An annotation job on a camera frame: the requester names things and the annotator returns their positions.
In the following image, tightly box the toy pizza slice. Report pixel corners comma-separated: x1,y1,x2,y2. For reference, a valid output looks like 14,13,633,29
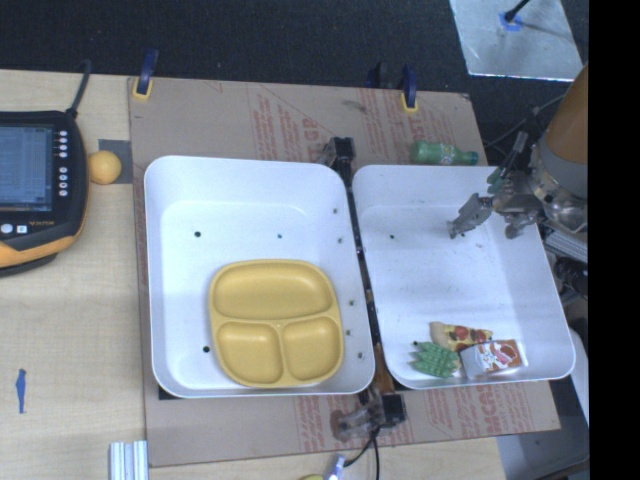
428,320,494,354

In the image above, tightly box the green toy broccoli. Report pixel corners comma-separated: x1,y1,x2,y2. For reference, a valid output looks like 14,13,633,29
409,340,463,379

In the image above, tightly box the brown cardboard board, red print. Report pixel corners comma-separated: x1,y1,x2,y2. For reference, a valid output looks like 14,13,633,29
126,76,563,469

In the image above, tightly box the black block with thin wires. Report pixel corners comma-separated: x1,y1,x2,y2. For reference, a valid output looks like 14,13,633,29
331,389,407,442
318,136,358,168

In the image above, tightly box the white plastic tray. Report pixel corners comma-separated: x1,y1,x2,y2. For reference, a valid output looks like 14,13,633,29
351,163,578,391
143,154,377,400

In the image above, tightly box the yellow divided plate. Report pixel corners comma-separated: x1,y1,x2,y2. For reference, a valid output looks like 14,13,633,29
207,258,346,389

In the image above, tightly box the thin black and white rod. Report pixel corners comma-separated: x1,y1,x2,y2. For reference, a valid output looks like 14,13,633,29
342,161,397,395

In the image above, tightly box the white and orange can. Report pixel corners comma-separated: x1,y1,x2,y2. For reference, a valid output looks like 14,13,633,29
458,338,529,381

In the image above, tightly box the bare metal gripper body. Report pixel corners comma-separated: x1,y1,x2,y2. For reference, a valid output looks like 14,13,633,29
491,171,590,234

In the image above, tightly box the yellow toy lemon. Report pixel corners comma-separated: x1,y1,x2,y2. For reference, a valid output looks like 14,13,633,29
87,149,123,186

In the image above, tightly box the green plastic bottle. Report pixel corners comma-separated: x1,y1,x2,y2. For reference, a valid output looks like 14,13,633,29
410,139,480,167

